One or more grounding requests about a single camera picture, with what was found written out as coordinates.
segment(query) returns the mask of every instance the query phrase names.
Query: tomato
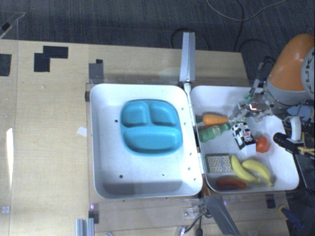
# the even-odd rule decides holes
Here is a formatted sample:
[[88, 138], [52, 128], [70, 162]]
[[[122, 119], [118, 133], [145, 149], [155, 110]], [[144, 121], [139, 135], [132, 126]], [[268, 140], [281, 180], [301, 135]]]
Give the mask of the tomato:
[[260, 136], [256, 139], [256, 151], [260, 153], [265, 153], [269, 150], [270, 143], [267, 138], [264, 136]]

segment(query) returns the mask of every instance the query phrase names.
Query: yellow banana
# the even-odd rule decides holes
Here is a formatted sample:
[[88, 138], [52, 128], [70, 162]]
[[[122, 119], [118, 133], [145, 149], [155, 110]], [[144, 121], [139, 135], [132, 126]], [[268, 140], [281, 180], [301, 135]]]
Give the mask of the yellow banana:
[[231, 156], [231, 166], [234, 173], [245, 182], [261, 182], [260, 178], [255, 178], [242, 167], [235, 155]]
[[259, 163], [256, 160], [247, 160], [242, 163], [242, 166], [245, 169], [257, 171], [264, 179], [267, 180], [269, 186], [273, 186], [273, 183], [270, 180], [270, 171], [262, 163]]

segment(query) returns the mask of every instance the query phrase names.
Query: green bottle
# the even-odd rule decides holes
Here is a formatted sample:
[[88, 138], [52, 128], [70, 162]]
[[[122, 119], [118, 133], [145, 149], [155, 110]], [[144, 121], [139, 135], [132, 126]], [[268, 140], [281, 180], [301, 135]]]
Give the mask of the green bottle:
[[198, 132], [199, 139], [202, 143], [205, 143], [210, 139], [220, 136], [223, 133], [223, 131], [229, 130], [230, 128], [231, 125], [229, 123], [225, 123], [223, 125], [214, 125], [210, 128], [200, 130]]

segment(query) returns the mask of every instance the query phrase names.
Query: wooden tabletop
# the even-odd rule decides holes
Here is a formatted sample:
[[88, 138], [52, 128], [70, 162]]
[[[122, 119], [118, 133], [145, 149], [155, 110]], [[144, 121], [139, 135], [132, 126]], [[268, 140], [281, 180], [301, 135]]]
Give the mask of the wooden tabletop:
[[[18, 54], [12, 43], [18, 45]], [[50, 59], [50, 72], [34, 72], [34, 53], [42, 53], [44, 45], [68, 47], [68, 58]], [[103, 60], [105, 82], [172, 83], [179, 74], [181, 50], [2, 40], [0, 53], [10, 51], [13, 59], [18, 58], [18, 73], [16, 92], [12, 92], [17, 101], [9, 235], [73, 236], [75, 220], [86, 219], [90, 205], [88, 143], [77, 133], [87, 127], [84, 95], [89, 63]], [[7, 78], [0, 77], [0, 83], [4, 85]], [[195, 84], [206, 83], [248, 85], [241, 54], [197, 51]], [[287, 205], [285, 195], [277, 194], [275, 199]], [[229, 200], [228, 209], [244, 235], [289, 235], [286, 222], [276, 209], [266, 208], [264, 199], [236, 197]], [[166, 215], [151, 210], [155, 211], [157, 221]], [[133, 217], [128, 218], [120, 217], [117, 210], [108, 212], [120, 214], [112, 217], [115, 236], [173, 236], [179, 220], [168, 216], [165, 226], [161, 219], [141, 229], [137, 227], [141, 223], [135, 222], [134, 227], [124, 223], [144, 220], [143, 213], [129, 210], [126, 214]], [[0, 221], [8, 223], [3, 215]], [[203, 223], [204, 236], [221, 235], [213, 219]], [[104, 236], [105, 231], [96, 235]]]

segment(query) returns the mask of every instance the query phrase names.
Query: white cable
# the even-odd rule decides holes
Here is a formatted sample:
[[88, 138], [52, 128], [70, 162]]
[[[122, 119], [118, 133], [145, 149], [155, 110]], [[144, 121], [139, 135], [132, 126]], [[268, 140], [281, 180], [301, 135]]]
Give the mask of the white cable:
[[244, 19], [237, 19], [237, 18], [231, 18], [231, 17], [229, 17], [229, 16], [226, 16], [226, 15], [224, 15], [223, 13], [221, 13], [221, 12], [217, 11], [216, 9], [214, 9], [214, 8], [211, 6], [211, 4], [209, 3], [209, 0], [206, 0], [206, 1], [207, 1], [207, 4], [209, 5], [209, 7], [210, 7], [211, 9], [213, 9], [216, 13], [218, 13], [218, 14], [220, 14], [220, 15], [222, 15], [222, 16], [224, 16], [224, 17], [226, 17], [226, 18], [228, 18], [228, 19], [234, 20], [234, 21], [246, 21], [246, 20], [252, 19], [253, 17], [257, 16], [257, 15], [258, 15], [260, 12], [262, 12], [263, 10], [265, 10], [265, 9], [271, 7], [271, 6], [277, 5], [277, 4], [279, 4], [279, 3], [285, 2], [285, 1], [287, 1], [287, 0], [282, 0], [282, 1], [279, 1], [279, 2], [276, 2], [276, 3], [273, 3], [273, 4], [270, 4], [270, 5], [266, 6], [266, 7], [263, 7], [262, 9], [260, 9], [259, 11], [257, 11], [257, 12], [256, 12], [255, 14], [253, 14], [252, 16], [250, 16], [250, 17], [248, 17], [248, 18], [244, 18]]

